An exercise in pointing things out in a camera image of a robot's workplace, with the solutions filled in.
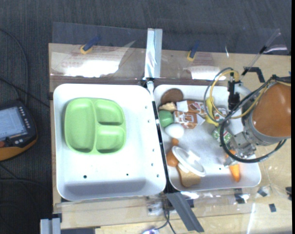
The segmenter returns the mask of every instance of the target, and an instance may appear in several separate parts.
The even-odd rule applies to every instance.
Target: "green plate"
[[[126,141],[122,108],[112,100],[76,98],[65,111],[64,135],[73,151],[108,154],[121,150]]]

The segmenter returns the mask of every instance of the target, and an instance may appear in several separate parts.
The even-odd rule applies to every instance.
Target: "table surface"
[[[55,47],[54,44],[49,45],[50,58],[51,50]],[[57,49],[62,50],[66,47],[65,44],[58,44]],[[242,73],[243,67],[255,57],[255,55],[250,54],[209,54],[214,66],[221,69],[232,67],[239,73]],[[187,52],[185,51],[162,51],[162,57],[166,58],[166,62],[162,63],[162,68],[166,70],[166,68],[169,68],[167,65],[172,68],[172,64],[176,63],[176,60],[183,59],[186,55]],[[265,79],[268,79],[272,74],[280,77],[288,76],[291,70],[291,56],[262,55],[256,65],[261,68]],[[50,92],[53,93],[59,84],[71,82],[71,80],[73,82],[84,81],[69,77],[50,76]],[[256,89],[260,85],[256,73],[246,75],[243,82],[250,90]],[[101,227],[96,229],[97,234],[120,234],[142,233],[152,227],[162,226],[165,218],[161,215],[149,215],[147,199],[144,197],[61,203],[61,196],[56,189],[54,131],[54,110],[51,100],[53,203],[54,211],[56,213],[62,212],[62,229]],[[260,147],[257,152],[261,154],[268,150],[267,147]],[[292,232],[292,202],[285,191],[286,187],[292,185],[291,139],[272,157],[261,163],[260,169],[263,174],[260,185],[268,190],[267,196],[253,194],[253,199],[245,204],[229,204],[228,201],[225,203],[222,201],[210,202],[206,197],[210,192],[207,192],[207,195],[203,196],[204,200],[194,201],[195,208],[193,211],[206,233]],[[270,206],[274,206],[276,211],[272,211]],[[176,233],[195,233],[188,232],[175,213],[171,215],[170,223]],[[169,226],[166,226],[160,233],[172,233],[172,231]]]

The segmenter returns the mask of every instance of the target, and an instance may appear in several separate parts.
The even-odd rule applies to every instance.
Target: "blue clip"
[[[81,46],[80,52],[84,55],[89,53],[92,50],[92,47],[98,43],[98,41],[100,41],[100,37],[97,36],[92,38],[87,44]]]
[[[196,54],[196,51],[197,51],[199,45],[200,45],[200,41],[199,41],[199,40],[196,40],[195,45],[194,45],[193,48],[188,52],[188,55],[187,55],[187,59],[188,59],[188,60],[190,60],[190,61],[193,61],[193,60],[194,60],[194,58],[195,58],[195,54]]]

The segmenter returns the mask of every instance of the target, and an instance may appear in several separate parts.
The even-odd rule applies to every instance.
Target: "white egg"
[[[184,128],[180,123],[172,123],[165,127],[165,132],[172,138],[181,138],[184,134]]]

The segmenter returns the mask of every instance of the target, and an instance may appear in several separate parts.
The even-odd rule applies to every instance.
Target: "black floor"
[[[81,23],[134,29],[164,28],[185,34],[199,25],[213,24],[235,30],[280,29],[291,52],[292,0],[0,0],[0,29],[13,34],[22,50],[0,30],[0,76],[29,91],[27,106],[35,118],[38,141],[27,152],[0,162],[0,234],[39,233],[39,219],[50,218],[51,135],[48,43],[53,22]],[[169,48],[181,48],[173,43]],[[233,51],[249,53],[259,43],[236,45]],[[203,50],[219,51],[212,45]],[[25,93],[18,91],[25,100]],[[15,100],[12,86],[0,80],[0,105]],[[21,182],[20,179],[40,183]]]

